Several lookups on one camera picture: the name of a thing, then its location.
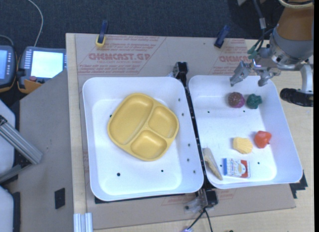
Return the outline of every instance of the white cable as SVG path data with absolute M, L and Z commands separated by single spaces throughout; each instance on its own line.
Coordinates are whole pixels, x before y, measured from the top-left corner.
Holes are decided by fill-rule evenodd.
M 37 36 L 37 38 L 36 38 L 36 40 L 35 40 L 35 43 L 34 43 L 34 46 L 36 46 L 36 44 L 38 43 L 39 37 L 40 37 L 40 35 L 41 35 L 42 28 L 43 28 L 43 15 L 42 15 L 42 12 L 41 12 L 41 10 L 39 9 L 39 7 L 38 7 L 33 1 L 31 1 L 31 0 L 27 0 L 27 1 L 31 2 L 31 3 L 37 8 L 37 10 L 39 11 L 39 13 L 40 13 L 40 15 L 41 15 L 41 27 L 40 27 L 40 31 L 39 31 L 39 34 L 38 34 L 38 36 Z
M 289 3 L 285 2 L 284 0 L 278 0 L 278 1 L 282 6 L 289 7 L 289 8 L 297 8 L 297 9 L 307 8 L 307 7 L 311 7 L 314 5 L 313 2 L 309 2 L 306 4 L 289 4 Z

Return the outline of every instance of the wooden table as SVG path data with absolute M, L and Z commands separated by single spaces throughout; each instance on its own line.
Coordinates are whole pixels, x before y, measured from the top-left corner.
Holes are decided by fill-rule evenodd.
M 70 108 L 70 133 L 72 152 L 72 177 L 74 213 L 87 212 L 85 198 L 85 181 L 82 155 L 82 137 L 79 109 L 79 91 L 76 65 L 76 34 L 67 33 L 66 47 L 68 56 L 68 89 Z M 253 40 L 246 41 L 247 46 L 252 46 Z M 280 92 L 285 87 L 300 88 L 301 75 L 299 72 L 282 72 L 274 77 L 277 90 Z M 295 142 L 308 187 L 298 191 L 295 200 L 296 208 L 279 211 L 258 212 L 241 215 L 214 217 L 211 219 L 215 232 L 300 232 L 314 231 L 314 110 L 282 101 L 290 131 Z M 193 220 L 175 221 L 151 225 L 140 225 L 125 228 L 98 230 L 99 232 L 179 232 L 189 226 Z M 195 231 L 209 231 L 207 219 L 200 219 L 193 227 Z

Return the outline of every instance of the blue screen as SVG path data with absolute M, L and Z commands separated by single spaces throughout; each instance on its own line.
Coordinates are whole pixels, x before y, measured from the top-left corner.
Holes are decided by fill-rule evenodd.
M 0 79 L 4 79 L 6 66 L 6 50 L 0 50 Z

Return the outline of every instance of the blue connector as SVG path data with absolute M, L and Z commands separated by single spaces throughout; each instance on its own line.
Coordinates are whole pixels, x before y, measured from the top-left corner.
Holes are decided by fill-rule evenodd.
M 221 48 L 221 46 L 224 43 L 224 39 L 229 33 L 229 31 L 230 31 L 230 27 L 228 25 L 225 25 L 224 28 L 218 33 L 217 40 L 215 41 L 214 46 Z

